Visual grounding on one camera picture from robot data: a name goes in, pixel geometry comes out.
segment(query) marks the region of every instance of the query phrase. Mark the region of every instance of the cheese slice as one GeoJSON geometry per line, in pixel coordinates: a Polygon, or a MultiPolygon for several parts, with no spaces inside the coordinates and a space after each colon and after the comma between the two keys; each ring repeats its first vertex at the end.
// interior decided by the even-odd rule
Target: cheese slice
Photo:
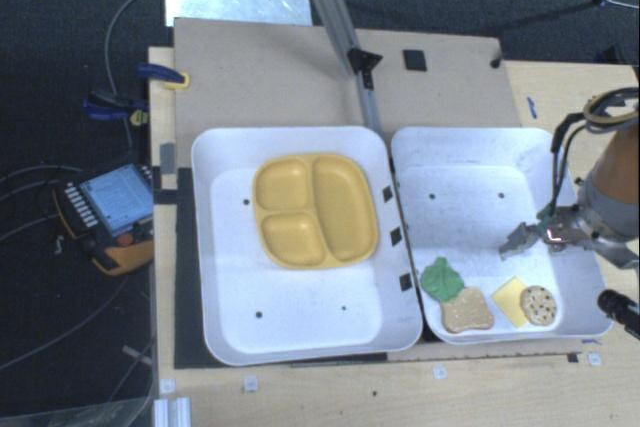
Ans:
{"type": "Polygon", "coordinates": [[[520,307],[520,296],[526,288],[527,285],[525,285],[517,276],[514,276],[491,296],[502,310],[502,313],[507,316],[516,328],[521,328],[529,322],[520,307]]]}

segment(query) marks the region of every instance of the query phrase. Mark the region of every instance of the yellow plate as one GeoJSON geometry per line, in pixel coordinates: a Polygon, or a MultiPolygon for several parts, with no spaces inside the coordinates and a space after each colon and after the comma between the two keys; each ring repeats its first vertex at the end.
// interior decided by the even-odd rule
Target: yellow plate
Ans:
{"type": "Polygon", "coordinates": [[[253,179],[262,247],[289,269],[326,269],[365,260],[378,245],[369,184],[351,159],[291,155],[264,164],[253,179]]]}

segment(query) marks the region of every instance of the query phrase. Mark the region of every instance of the wooden table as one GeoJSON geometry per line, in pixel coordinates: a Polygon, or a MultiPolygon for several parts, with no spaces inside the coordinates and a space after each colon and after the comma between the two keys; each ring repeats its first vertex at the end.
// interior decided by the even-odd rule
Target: wooden table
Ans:
{"type": "MultiPolygon", "coordinates": [[[[153,62],[171,66],[173,50],[152,49],[153,62]]],[[[505,62],[523,126],[553,131],[568,112],[593,95],[636,84],[625,66],[505,62]],[[527,98],[535,102],[532,117],[527,98]]],[[[151,131],[154,165],[159,146],[175,141],[175,92],[152,81],[151,131]]],[[[586,176],[607,137],[577,138],[570,168],[586,176]]],[[[165,176],[163,187],[175,187],[165,176]]],[[[450,425],[635,425],[640,417],[640,345],[615,324],[596,343],[582,345],[578,363],[566,356],[503,357],[442,362],[381,363],[292,368],[175,370],[175,206],[156,205],[155,281],[158,378],[173,379],[173,396],[191,400],[192,425],[250,426],[450,426],[450,425]],[[592,366],[588,353],[597,353],[592,366]],[[435,379],[442,365],[445,379],[435,379]],[[243,391],[247,376],[256,392],[243,391]]],[[[637,241],[632,244],[637,252],[637,241]]],[[[600,259],[605,282],[638,297],[634,272],[600,259]]]]}

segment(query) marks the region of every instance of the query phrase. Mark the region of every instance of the beige board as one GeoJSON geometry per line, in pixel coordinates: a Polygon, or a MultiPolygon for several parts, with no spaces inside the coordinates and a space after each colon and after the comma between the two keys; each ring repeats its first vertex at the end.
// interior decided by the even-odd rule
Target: beige board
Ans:
{"type": "MultiPolygon", "coordinates": [[[[519,126],[496,39],[358,30],[383,56],[373,71],[383,136],[403,126],[519,126]],[[403,50],[422,50],[427,72],[408,71],[403,50]]],[[[362,125],[356,81],[323,27],[219,20],[175,22],[175,66],[191,84],[176,94],[178,165],[215,127],[362,125]]]]}

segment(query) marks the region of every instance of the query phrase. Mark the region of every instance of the black floor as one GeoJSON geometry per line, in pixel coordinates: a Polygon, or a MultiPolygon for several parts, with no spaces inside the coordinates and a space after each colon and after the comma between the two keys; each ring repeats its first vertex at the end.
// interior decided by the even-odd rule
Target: black floor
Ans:
{"type": "MultiPolygon", "coordinates": [[[[102,44],[125,0],[1,0],[0,172],[55,163],[89,168],[126,147],[119,122],[86,118],[90,89],[107,90],[102,44]]],[[[514,60],[593,62],[616,46],[638,63],[638,10],[592,0],[347,0],[358,27],[493,36],[514,60]]],[[[637,4],[638,0],[619,0],[637,4]]],[[[140,0],[114,33],[113,69],[122,94],[140,98],[135,65],[150,45],[167,45],[163,0],[140,0]]],[[[63,178],[51,170],[0,184],[63,178]]],[[[0,237],[51,211],[50,187],[0,202],[0,237]]],[[[0,368],[54,339],[100,308],[122,284],[97,272],[60,230],[43,223],[0,242],[0,368]]],[[[0,418],[105,402],[133,362],[122,352],[150,340],[146,269],[128,279],[95,320],[70,337],[0,370],[0,418]]],[[[138,366],[116,399],[147,393],[138,366]]]]}

